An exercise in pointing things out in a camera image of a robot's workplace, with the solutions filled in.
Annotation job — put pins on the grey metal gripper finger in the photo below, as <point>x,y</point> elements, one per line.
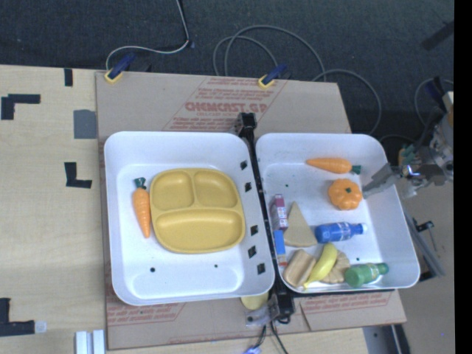
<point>381,187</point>
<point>385,173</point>

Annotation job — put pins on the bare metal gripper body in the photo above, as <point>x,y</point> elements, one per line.
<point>429,173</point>

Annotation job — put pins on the orange pumpkin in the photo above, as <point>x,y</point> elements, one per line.
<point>344,194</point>

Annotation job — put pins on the white plastic tray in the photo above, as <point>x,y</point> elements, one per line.
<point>383,234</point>
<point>184,271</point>

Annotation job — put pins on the orange carrot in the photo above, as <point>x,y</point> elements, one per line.
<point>328,164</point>
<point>142,208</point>

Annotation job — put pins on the blue bottle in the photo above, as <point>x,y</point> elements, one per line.
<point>333,232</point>

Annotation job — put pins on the green bottle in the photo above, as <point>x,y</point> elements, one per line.
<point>363,274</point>

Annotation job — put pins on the tan biscuit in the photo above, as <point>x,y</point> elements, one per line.
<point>341,269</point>

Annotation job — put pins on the yellow banana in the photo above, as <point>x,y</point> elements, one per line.
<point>326,262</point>

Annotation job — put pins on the tan pizza slice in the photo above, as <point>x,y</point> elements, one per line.
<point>298,231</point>

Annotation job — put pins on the pink carton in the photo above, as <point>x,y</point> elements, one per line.
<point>279,212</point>

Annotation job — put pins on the blue and orange carton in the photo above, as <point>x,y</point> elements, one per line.
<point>280,245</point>

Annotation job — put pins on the tan bread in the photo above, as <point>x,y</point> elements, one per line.
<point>296,269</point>

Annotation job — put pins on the thin black rod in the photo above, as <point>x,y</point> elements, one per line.
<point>258,175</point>

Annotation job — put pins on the yellow rounded toy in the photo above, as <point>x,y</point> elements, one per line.
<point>254,301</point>

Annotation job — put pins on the yellow divided plate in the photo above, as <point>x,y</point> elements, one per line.
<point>199,227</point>

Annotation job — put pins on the brown cardboard board red print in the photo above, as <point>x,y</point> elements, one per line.
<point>147,101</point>

